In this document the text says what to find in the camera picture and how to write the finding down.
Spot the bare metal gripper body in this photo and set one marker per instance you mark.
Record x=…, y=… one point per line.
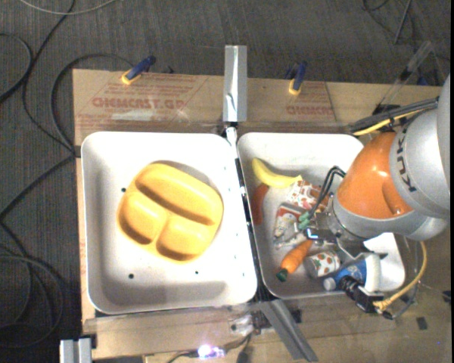
x=324, y=228

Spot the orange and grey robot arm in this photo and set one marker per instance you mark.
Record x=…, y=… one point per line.
x=378, y=180

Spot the white can with red print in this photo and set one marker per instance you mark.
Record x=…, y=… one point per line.
x=323, y=264

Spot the white and red packet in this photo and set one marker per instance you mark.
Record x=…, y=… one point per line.
x=285, y=221

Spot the white carton with red pattern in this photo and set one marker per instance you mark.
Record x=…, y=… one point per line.
x=302, y=195

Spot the orange carrot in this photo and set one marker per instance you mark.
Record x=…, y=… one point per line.
x=297, y=258

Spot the blue and white bottle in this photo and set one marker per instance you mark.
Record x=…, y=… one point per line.
x=350, y=272

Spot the red sausage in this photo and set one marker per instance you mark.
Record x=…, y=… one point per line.
x=259, y=204

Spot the yellow banana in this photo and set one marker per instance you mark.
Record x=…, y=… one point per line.
x=272, y=179

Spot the white plastic tray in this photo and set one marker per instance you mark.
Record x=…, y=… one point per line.
x=166, y=289
x=287, y=149

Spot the yellow divided plate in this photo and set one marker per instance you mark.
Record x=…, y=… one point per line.
x=174, y=210

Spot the brown cardboard board red print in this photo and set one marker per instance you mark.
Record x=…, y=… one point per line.
x=143, y=100

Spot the black cylinder on white bracket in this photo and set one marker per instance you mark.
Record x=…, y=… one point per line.
x=363, y=291

